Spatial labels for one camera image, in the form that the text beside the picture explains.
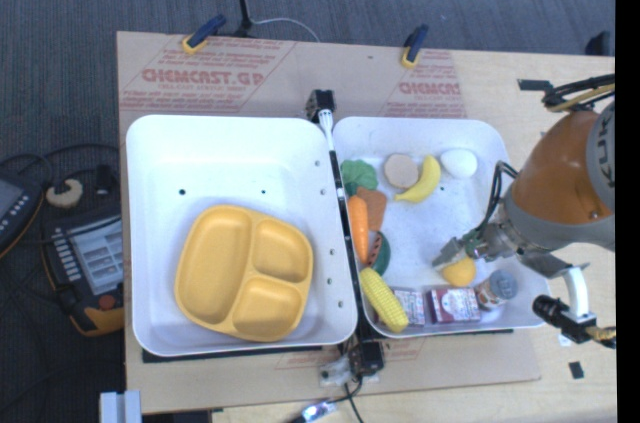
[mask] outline toy carrot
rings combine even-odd
[[[352,195],[347,201],[347,213],[349,214],[349,226],[351,227],[351,239],[358,259],[367,263],[369,254],[369,216],[367,203],[357,195]]]
[[[358,187],[356,195],[362,197],[364,202],[367,203],[369,230],[380,231],[384,212],[387,207],[387,196],[379,190],[369,190],[365,187]]]

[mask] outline cable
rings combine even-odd
[[[31,270],[29,270],[26,275],[23,277],[22,280],[18,281],[16,280],[10,272],[5,272],[5,274],[11,278],[11,281],[17,285],[19,287],[19,289],[22,291],[22,293],[29,295],[31,298],[35,299],[37,302],[41,302],[43,304],[47,304],[51,307],[54,308],[59,308],[60,304],[58,302],[56,302],[55,300],[52,300],[49,297],[46,297],[44,295],[41,295],[39,293],[36,293],[35,291],[33,291],[31,288],[28,288],[26,285],[33,279],[33,277],[38,274],[39,272],[41,272],[40,268],[42,267],[42,265],[40,263],[36,263],[35,265],[33,265],[33,267],[31,268]],[[0,320],[2,320],[2,315],[4,314],[5,308],[9,305],[9,302],[12,299],[9,298],[7,299],[7,301],[5,302],[5,305],[2,306],[2,308],[0,308]]]
[[[559,105],[548,107],[547,110],[549,110],[549,112],[562,112],[563,110],[570,110],[572,107],[576,106],[578,103],[581,103],[586,100],[589,100],[590,103],[593,103],[595,101],[593,99],[595,96],[599,96],[601,94],[605,96],[609,96],[615,92],[615,88],[616,88],[615,83],[604,85],[597,89],[593,89],[589,92],[581,94],[580,96],[576,96],[575,98],[565,101],[564,103],[560,103]]]
[[[19,153],[17,155],[11,155],[11,156],[7,156],[5,158],[3,158],[2,160],[0,160],[0,166],[4,165],[5,163],[8,163],[12,160],[17,160],[18,158],[25,158],[25,157],[30,157],[30,158],[35,158],[35,160],[33,160],[31,163],[27,164],[26,167],[23,167],[22,169],[20,169],[20,171],[18,171],[18,174],[22,174],[24,171],[26,171],[29,167],[31,167],[32,165],[35,165],[38,162],[41,162],[47,169],[47,173],[48,173],[48,177],[45,179],[45,185],[49,185],[53,182],[53,165],[52,163],[47,159],[47,157],[45,155],[39,155],[37,153]]]
[[[498,161],[496,163],[496,168],[493,171],[493,180],[491,182],[491,194],[489,196],[489,204],[487,205],[487,211],[482,219],[482,222],[478,224],[475,228],[475,231],[479,234],[484,231],[493,215],[493,212],[496,210],[498,204],[500,203],[500,198],[502,196],[502,174],[508,174],[512,178],[516,178],[518,176],[518,171],[516,171],[511,165],[506,162]]]
[[[568,83],[560,87],[546,88],[542,103],[551,112],[592,109],[596,101],[615,94],[615,81],[616,75],[613,73]],[[565,99],[565,96],[580,91],[588,92],[570,100]]]
[[[615,327],[587,327],[585,332],[591,336],[593,341],[609,348],[616,348],[616,328]]]
[[[103,142],[80,142],[77,144],[70,144],[68,146],[62,146],[59,147],[57,149],[52,149],[51,151],[48,151],[42,155],[38,155],[38,154],[33,154],[33,153],[23,153],[22,155],[16,155],[16,156],[35,156],[35,157],[40,157],[42,159],[44,159],[45,161],[48,161],[49,157],[60,154],[60,153],[64,153],[65,151],[71,151],[73,149],[82,149],[82,148],[89,148],[89,147],[96,147],[96,148],[105,148],[105,149],[111,149],[113,151],[119,152],[120,149],[117,146],[114,146],[113,144],[106,144]],[[27,170],[29,167],[31,167],[34,162],[31,162],[30,164],[28,164],[26,167],[24,167],[19,174],[21,174],[22,172],[24,172],[25,170]]]
[[[80,175],[80,174],[86,174],[87,172],[95,172],[96,168],[95,167],[85,167],[83,169],[78,169],[76,171],[73,172],[68,172],[67,174],[64,174],[63,176],[58,176],[58,179],[56,179],[55,181],[53,181],[51,183],[51,186],[53,186],[53,188],[55,190],[64,190],[64,182],[65,180],[68,180],[69,178],[75,178],[76,176]],[[118,175],[117,171],[111,171],[111,179],[112,181],[114,181],[116,183],[116,185],[120,184],[120,178]]]
[[[2,414],[4,411],[6,411],[9,407],[11,407],[18,400],[20,400],[29,391],[31,391],[32,389],[38,387],[43,382],[47,382],[51,377],[54,377],[55,375],[58,375],[59,373],[62,373],[64,371],[66,371],[66,370],[70,370],[71,368],[75,368],[76,366],[85,366],[85,365],[91,364],[91,363],[106,363],[106,364],[113,364],[113,365],[116,365],[118,367],[122,366],[122,363],[120,361],[113,361],[113,360],[108,360],[108,359],[95,359],[95,358],[78,359],[77,361],[73,361],[73,362],[71,362],[69,364],[66,364],[64,366],[60,366],[58,368],[55,368],[54,370],[51,370],[51,371],[48,371],[48,372],[42,374],[36,380],[31,382],[31,384],[25,386],[20,392],[18,392],[13,398],[11,398],[11,400],[9,400],[7,403],[5,403],[3,406],[0,407],[0,414]]]
[[[317,36],[317,34],[313,30],[311,30],[311,28],[309,28],[307,25],[305,25],[301,21],[298,21],[292,18],[271,18],[271,19],[263,19],[260,21],[255,21],[254,19],[251,19],[250,21],[253,25],[267,25],[269,23],[276,23],[276,22],[293,23],[294,25],[298,25],[304,28],[307,32],[309,32],[309,34],[313,36],[313,38],[317,43],[321,42],[320,38]]]
[[[360,390],[362,389],[362,383],[363,383],[362,375],[358,375],[357,379],[358,379],[358,385],[356,386],[356,388],[353,391],[349,391],[349,385],[348,384],[344,384],[344,386],[342,386],[342,387],[344,388],[344,391],[345,391],[346,395],[343,396],[342,398],[337,398],[336,400],[333,400],[333,402],[334,403],[339,403],[339,402],[344,402],[345,400],[349,400],[349,403],[351,404],[351,408],[353,409],[353,412],[354,412],[358,422],[359,423],[364,423],[364,421],[362,420],[362,417],[360,416],[360,413],[358,412],[356,404],[353,401],[353,397],[356,396],[360,392]]]
[[[8,272],[4,272],[2,267],[0,267],[0,277],[2,277],[4,285],[7,285],[8,283],[14,283],[17,286],[17,289],[22,288],[22,283],[20,283],[19,281],[16,281],[15,279],[13,279],[13,277]],[[27,326],[29,327],[31,335],[33,336],[33,339],[35,340],[36,349],[37,349],[38,355],[40,356],[40,360],[42,361],[45,370],[49,370],[50,366],[49,366],[49,360],[47,359],[47,350],[46,350],[44,341],[43,341],[42,337],[40,336],[40,333],[38,332],[38,329],[36,327],[35,321],[33,320],[33,318],[31,318],[31,316],[29,315],[28,311],[22,306],[22,304],[20,303],[20,300],[18,300],[18,297],[17,297],[17,295],[15,293],[15,289],[9,291],[9,299],[11,301],[13,301],[14,307],[18,310],[18,312],[22,315],[23,320],[27,323]],[[9,405],[13,404],[21,396],[22,396],[22,394],[20,394],[18,397],[13,398],[12,400],[10,400],[9,404],[4,405],[3,407],[1,407],[0,408],[0,414],[3,413],[5,411],[5,409]],[[49,396],[49,390],[47,388],[47,390],[45,392],[45,395],[44,395],[44,397],[43,397],[43,399],[42,399],[42,401],[40,403],[40,407],[38,409],[38,416],[36,418],[36,421],[40,421],[42,419],[42,415],[44,414],[44,408],[46,406],[48,396]]]

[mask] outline wooden table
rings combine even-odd
[[[174,106],[170,106],[170,98],[165,98],[169,106],[158,108],[158,100],[152,100],[158,97],[158,91],[154,95],[145,87],[155,84],[154,90],[160,90],[158,82],[163,81],[164,89],[178,96],[175,84],[158,76],[164,76],[159,68],[167,66],[165,61],[171,65],[173,59],[174,66],[183,62],[176,61],[180,39],[162,34],[118,34],[124,203],[128,197],[125,133],[135,118],[147,113],[294,115],[300,114],[311,90],[332,89],[337,95],[338,119],[346,115],[390,115],[400,105],[402,112],[412,112],[413,117],[454,114],[485,121],[500,133],[510,163],[519,168],[541,133],[559,116],[542,107],[540,93],[521,92],[517,79],[549,80],[557,86],[615,71],[615,60],[610,57],[424,50],[425,63],[441,64],[426,73],[425,79],[432,87],[439,85],[444,94],[435,107],[425,101],[438,100],[438,96],[429,99],[421,95],[415,85],[420,82],[407,78],[417,75],[407,75],[399,65],[398,48],[220,38],[208,46],[211,52],[226,51],[231,56],[232,50],[253,55],[247,57],[253,59],[250,62],[242,64],[236,58],[236,64],[225,68],[230,73],[225,75],[227,82],[237,78],[239,85],[253,89],[245,88],[244,96],[235,103],[229,99],[230,107],[217,110],[197,109],[188,101],[190,110],[181,109],[175,98]],[[182,63],[175,69],[186,68]],[[245,75],[247,83],[242,81]],[[406,103],[411,84],[415,89],[413,104]],[[404,95],[398,92],[403,87]],[[127,204],[123,204],[123,216],[127,244]],[[125,245],[125,259],[129,253]],[[595,246],[572,245],[558,256],[570,263],[591,264],[585,271],[590,309],[597,314],[600,325],[615,325],[615,255]],[[553,296],[566,300],[562,280],[549,284]],[[140,390],[145,413],[223,407],[222,412],[212,414],[213,421],[286,422],[310,403],[340,394],[339,389],[320,388],[318,383],[317,362],[330,360],[332,351],[320,352],[317,357],[299,354],[284,359],[255,356],[146,363],[133,335],[130,307],[126,309],[127,387]],[[595,343],[568,345],[550,326],[506,335],[425,338],[413,350],[411,345],[402,346],[409,350],[404,353],[413,354],[412,361],[389,362],[379,379],[365,384],[355,399],[367,423],[617,421],[616,352]],[[393,353],[400,356],[403,351],[400,347],[391,350]],[[292,366],[296,361],[301,367]],[[573,378],[569,364],[575,362],[580,363],[583,378]],[[348,402],[326,418],[327,422],[355,420]]]

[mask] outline yellow divided plate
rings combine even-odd
[[[312,272],[313,251],[298,228],[255,210],[219,205],[191,227],[174,293],[195,323],[271,342],[298,326]]]

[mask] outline toy food package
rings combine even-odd
[[[409,288],[392,287],[391,291],[400,301],[400,305],[407,313],[410,327],[424,327],[427,323],[424,293]]]
[[[434,323],[480,320],[480,308],[473,288],[435,288],[427,292]]]

